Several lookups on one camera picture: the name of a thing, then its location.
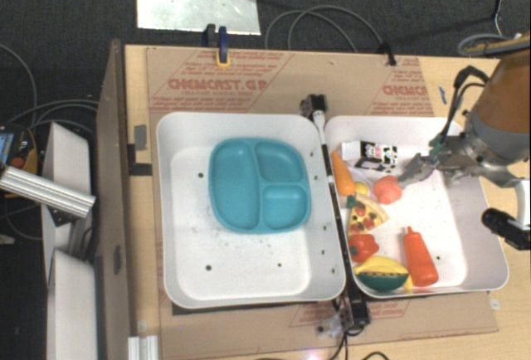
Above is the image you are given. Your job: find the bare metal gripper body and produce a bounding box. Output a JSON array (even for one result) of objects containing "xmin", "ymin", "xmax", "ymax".
[{"xmin": 433, "ymin": 134, "xmax": 522, "ymax": 187}]

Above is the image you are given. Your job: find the pink doughnut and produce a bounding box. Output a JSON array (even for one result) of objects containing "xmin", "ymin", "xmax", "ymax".
[{"xmin": 372, "ymin": 174, "xmax": 403, "ymax": 205}]

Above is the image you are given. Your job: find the white carton with cow print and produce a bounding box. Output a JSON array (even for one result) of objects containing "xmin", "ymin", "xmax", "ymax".
[{"xmin": 340, "ymin": 139, "xmax": 400, "ymax": 173}]

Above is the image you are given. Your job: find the white plastic tray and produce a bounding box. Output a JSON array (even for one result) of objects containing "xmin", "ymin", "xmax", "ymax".
[
  {"xmin": 155, "ymin": 111, "xmax": 348, "ymax": 309},
  {"xmin": 323, "ymin": 114, "xmax": 510, "ymax": 299}
]

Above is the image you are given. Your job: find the pizza slice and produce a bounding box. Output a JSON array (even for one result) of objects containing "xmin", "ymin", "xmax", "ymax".
[{"xmin": 346, "ymin": 192, "xmax": 390, "ymax": 237}]

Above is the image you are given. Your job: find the orange carrot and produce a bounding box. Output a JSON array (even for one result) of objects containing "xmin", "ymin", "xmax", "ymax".
[{"xmin": 330, "ymin": 150, "xmax": 357, "ymax": 197}]

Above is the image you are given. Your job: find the thin black and white rod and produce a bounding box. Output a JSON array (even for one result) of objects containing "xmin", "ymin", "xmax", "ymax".
[{"xmin": 314, "ymin": 110, "xmax": 354, "ymax": 298}]

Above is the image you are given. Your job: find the orange sauce bottle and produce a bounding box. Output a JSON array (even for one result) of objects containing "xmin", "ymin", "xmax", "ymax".
[{"xmin": 402, "ymin": 226, "xmax": 440, "ymax": 288}]

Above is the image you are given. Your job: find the red bell pepper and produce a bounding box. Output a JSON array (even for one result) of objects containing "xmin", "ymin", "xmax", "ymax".
[{"xmin": 347, "ymin": 233, "xmax": 380, "ymax": 264}]

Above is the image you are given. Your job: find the yellow banana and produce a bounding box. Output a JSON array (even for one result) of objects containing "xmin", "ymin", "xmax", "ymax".
[{"xmin": 353, "ymin": 255, "xmax": 415, "ymax": 291}]

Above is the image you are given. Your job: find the green watermelon slice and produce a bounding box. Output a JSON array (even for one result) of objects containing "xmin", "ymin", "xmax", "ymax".
[{"xmin": 355, "ymin": 270, "xmax": 411, "ymax": 293}]

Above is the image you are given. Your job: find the blue divided plate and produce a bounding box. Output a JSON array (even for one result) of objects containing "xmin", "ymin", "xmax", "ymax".
[{"xmin": 208, "ymin": 137, "xmax": 312, "ymax": 234}]

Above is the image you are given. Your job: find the brown cardboard board, red print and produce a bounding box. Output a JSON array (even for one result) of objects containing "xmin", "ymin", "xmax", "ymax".
[{"xmin": 144, "ymin": 46, "xmax": 499, "ymax": 351}]

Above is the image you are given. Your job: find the black cylinder on white bracket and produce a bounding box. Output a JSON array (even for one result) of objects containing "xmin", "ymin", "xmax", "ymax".
[{"xmin": 480, "ymin": 178, "xmax": 531, "ymax": 251}]

